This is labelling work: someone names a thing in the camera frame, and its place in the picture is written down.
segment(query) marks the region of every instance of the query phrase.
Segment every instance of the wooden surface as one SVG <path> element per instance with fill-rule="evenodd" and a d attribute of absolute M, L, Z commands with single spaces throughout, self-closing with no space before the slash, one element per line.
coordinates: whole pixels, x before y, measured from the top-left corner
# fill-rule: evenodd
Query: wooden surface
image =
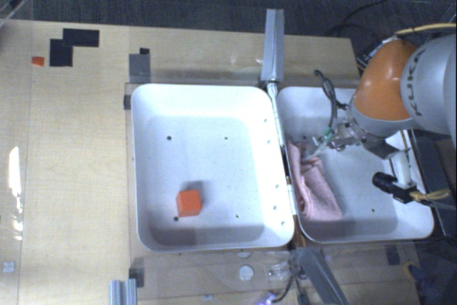
<path fill-rule="evenodd" d="M 72 68 L 50 68 L 49 39 L 60 39 L 64 27 L 99 29 L 100 47 L 74 48 Z M 263 36 L 34 22 L 33 55 L 46 57 L 46 62 L 44 68 L 34 66 L 31 75 L 20 304 L 107 304 L 110 280 L 127 277 L 129 200 L 123 96 L 128 55 L 138 53 L 139 47 L 151 49 L 153 72 L 181 68 L 198 76 L 204 69 L 255 77 Z M 312 82 L 312 72 L 318 67 L 337 78 L 338 85 L 354 85 L 357 80 L 347 40 L 287 36 L 288 62 L 286 75 L 290 77 Z M 329 257 L 329 265 L 352 304 L 418 303 L 413 284 L 401 266 L 387 264 L 382 246 L 371 251 L 342 250 Z M 400 251 L 402 261 L 415 258 L 411 248 Z M 309 281 L 303 285 L 313 304 L 319 304 Z M 261 294 L 208 294 L 140 304 L 251 304 Z M 295 301 L 292 289 L 282 304 Z"/>

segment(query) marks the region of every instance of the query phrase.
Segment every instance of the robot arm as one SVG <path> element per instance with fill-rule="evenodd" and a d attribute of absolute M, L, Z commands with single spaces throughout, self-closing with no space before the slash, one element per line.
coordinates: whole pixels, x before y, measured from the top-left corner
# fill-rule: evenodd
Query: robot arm
<path fill-rule="evenodd" d="M 450 134 L 456 146 L 456 36 L 417 48 L 386 41 L 370 61 L 329 146 L 362 143 L 382 159 L 396 150 L 385 138 L 403 129 Z"/>

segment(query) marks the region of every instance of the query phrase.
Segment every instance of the pink cloth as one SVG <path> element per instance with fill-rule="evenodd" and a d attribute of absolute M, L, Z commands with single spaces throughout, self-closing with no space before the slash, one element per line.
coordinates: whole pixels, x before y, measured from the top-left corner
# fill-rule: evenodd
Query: pink cloth
<path fill-rule="evenodd" d="M 301 163 L 301 151 L 287 143 L 292 182 L 298 209 L 308 221 L 338 221 L 343 214 L 335 195 L 323 177 L 322 160 L 311 158 Z"/>

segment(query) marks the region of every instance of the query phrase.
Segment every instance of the orange square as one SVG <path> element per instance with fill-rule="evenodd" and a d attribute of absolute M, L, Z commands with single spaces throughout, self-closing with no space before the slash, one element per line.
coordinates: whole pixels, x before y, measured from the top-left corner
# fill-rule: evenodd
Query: orange square
<path fill-rule="evenodd" d="M 31 62 L 33 65 L 37 65 L 37 66 L 41 66 L 43 67 L 44 66 L 44 57 L 41 57 L 41 56 L 33 56 L 31 58 Z"/>
<path fill-rule="evenodd" d="M 180 191 L 176 197 L 178 216 L 196 216 L 201 211 L 201 198 L 198 189 Z"/>

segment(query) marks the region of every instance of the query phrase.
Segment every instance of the black connector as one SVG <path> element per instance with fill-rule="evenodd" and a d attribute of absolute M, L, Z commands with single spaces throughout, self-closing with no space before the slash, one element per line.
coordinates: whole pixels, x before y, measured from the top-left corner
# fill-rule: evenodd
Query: black connector
<path fill-rule="evenodd" d="M 411 197 L 411 192 L 417 191 L 416 186 L 412 186 L 408 189 L 403 189 L 397 185 L 398 179 L 390 174 L 375 173 L 371 180 L 374 186 L 378 187 L 382 192 L 386 192 L 387 194 L 391 194 L 394 199 L 400 201 L 402 204 L 407 204 L 413 201 L 413 197 Z"/>

